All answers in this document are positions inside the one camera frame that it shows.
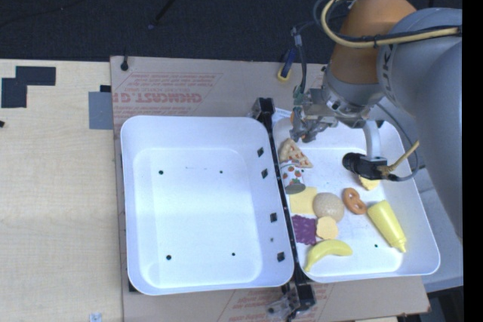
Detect pale yellow wedge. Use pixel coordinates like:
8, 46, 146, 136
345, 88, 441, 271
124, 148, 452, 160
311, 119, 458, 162
358, 174, 382, 192

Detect white plastic tray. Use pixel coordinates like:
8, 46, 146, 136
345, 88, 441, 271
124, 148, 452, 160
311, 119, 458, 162
272, 115, 441, 284
119, 115, 296, 296

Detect yellow banana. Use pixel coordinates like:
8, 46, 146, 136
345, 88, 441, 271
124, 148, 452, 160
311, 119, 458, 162
303, 238, 354, 273

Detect purple grapes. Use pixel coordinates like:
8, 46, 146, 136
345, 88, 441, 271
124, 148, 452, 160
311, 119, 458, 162
291, 213, 318, 247

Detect yellow round biscuit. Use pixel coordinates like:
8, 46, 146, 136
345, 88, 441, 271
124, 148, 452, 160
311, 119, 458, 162
315, 216, 340, 241

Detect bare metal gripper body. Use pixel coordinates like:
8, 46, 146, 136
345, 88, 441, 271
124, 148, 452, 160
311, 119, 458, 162
296, 87, 375, 130

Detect beige bread roll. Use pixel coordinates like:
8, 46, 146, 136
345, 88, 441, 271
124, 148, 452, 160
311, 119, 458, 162
312, 192, 346, 222

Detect thin black rod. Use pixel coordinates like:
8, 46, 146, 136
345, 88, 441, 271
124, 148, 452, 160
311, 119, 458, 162
260, 112, 309, 288

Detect yellow cheese slice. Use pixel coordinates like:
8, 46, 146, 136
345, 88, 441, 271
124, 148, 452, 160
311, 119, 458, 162
288, 186, 319, 216

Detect orange pretzel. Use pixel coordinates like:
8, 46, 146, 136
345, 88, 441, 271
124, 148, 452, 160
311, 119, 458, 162
342, 187, 368, 216

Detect brown cardboard board red print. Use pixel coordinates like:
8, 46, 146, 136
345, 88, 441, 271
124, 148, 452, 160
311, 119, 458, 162
109, 55, 432, 322

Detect white can with strawberry print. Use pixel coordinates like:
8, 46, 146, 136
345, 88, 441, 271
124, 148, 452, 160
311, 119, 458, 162
279, 159, 307, 195

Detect toy pizza slice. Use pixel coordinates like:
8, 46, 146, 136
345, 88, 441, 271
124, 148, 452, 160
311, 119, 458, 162
278, 137, 314, 170

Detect black cylinder on white bracket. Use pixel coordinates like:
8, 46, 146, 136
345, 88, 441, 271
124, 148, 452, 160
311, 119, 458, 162
341, 119, 389, 180

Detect yellow mustard bottle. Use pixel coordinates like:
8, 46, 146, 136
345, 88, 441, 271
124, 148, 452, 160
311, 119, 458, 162
366, 199, 408, 254

